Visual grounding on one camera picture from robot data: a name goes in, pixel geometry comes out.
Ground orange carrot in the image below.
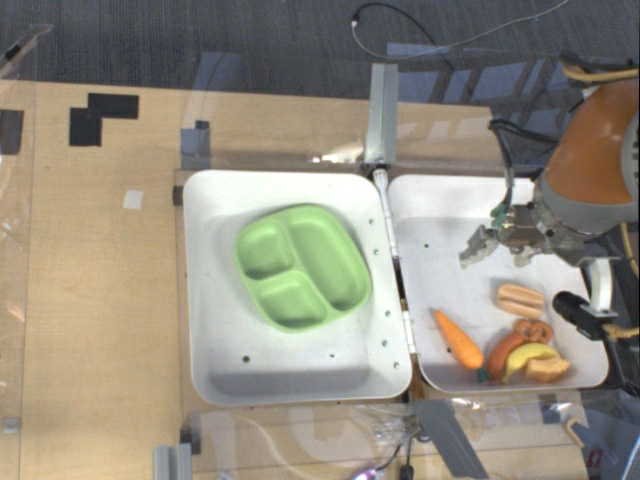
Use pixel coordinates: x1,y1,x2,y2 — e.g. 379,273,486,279
432,308,492,385

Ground orange sausage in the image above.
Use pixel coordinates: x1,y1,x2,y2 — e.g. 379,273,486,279
486,331,527,382

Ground tan hot dog bun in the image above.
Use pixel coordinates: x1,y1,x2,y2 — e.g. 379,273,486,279
495,282,547,320

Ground brown pretzel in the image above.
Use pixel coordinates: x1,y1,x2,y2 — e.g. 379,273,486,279
514,318,556,346

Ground tan bread piece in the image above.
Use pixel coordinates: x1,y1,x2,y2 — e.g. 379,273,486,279
524,356,572,385

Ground white plastic tray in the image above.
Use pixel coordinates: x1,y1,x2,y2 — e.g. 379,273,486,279
387,173,611,395
182,169,414,408

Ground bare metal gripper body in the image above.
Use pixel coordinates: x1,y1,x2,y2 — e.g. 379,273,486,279
496,204,601,268

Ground thin black and white rod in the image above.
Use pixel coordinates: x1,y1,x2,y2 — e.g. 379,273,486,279
371,167,417,355

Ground black cylinder on white bracket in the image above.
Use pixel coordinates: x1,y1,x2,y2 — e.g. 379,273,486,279
551,257,621,342

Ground green divided plate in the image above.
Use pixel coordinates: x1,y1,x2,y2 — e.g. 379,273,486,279
233,203,374,335

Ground yellow banana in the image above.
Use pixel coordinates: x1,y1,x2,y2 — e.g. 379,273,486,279
500,342,561,385

